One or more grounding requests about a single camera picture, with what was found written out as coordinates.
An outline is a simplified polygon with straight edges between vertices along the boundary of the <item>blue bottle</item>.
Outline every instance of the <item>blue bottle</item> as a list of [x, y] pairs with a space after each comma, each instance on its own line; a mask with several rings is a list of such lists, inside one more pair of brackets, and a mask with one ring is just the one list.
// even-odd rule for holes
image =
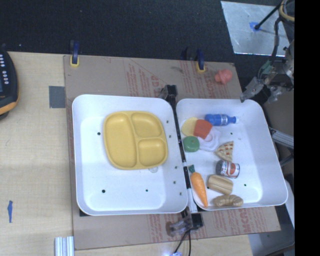
[[236, 116], [228, 116], [227, 114], [206, 114], [204, 120], [213, 126], [227, 126], [228, 124], [236, 124], [239, 122]]

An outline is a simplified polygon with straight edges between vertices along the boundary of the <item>black device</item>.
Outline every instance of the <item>black device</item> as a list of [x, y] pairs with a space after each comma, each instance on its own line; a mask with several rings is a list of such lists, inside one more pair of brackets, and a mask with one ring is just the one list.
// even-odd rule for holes
[[0, 46], [0, 120], [5, 118], [19, 101], [19, 84], [12, 59]]

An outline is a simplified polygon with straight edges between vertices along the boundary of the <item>wooden table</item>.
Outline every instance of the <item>wooden table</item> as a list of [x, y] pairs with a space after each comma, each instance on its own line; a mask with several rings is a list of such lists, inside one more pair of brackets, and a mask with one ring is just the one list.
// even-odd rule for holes
[[[50, 108], [49, 87], [65, 86], [63, 55], [9, 52], [20, 100], [0, 121], [0, 254], [52, 256], [55, 237], [73, 235], [65, 108]], [[12, 222], [7, 207], [12, 201]], [[168, 256], [178, 242], [75, 251], [76, 256]], [[179, 248], [187, 255], [189, 243]], [[251, 256], [247, 235], [191, 241], [191, 255]]]

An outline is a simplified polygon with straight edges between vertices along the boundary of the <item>gray tape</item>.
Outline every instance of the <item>gray tape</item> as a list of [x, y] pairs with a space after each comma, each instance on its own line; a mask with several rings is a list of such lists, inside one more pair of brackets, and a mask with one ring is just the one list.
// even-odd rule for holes
[[51, 109], [66, 107], [66, 93], [63, 86], [49, 86], [49, 106]]

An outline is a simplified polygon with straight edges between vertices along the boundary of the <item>blue mark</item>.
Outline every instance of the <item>blue mark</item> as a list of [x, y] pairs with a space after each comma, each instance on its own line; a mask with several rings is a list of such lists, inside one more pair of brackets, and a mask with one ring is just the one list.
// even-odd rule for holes
[[250, 28], [253, 30], [253, 32], [257, 32], [259, 30], [261, 30], [261, 27], [259, 27], [258, 29], [255, 29], [255, 25], [258, 25], [259, 23], [258, 22], [250, 22], [249, 25], [250, 25]]
[[13, 202], [10, 200], [8, 205], [9, 223], [12, 223], [12, 204]]

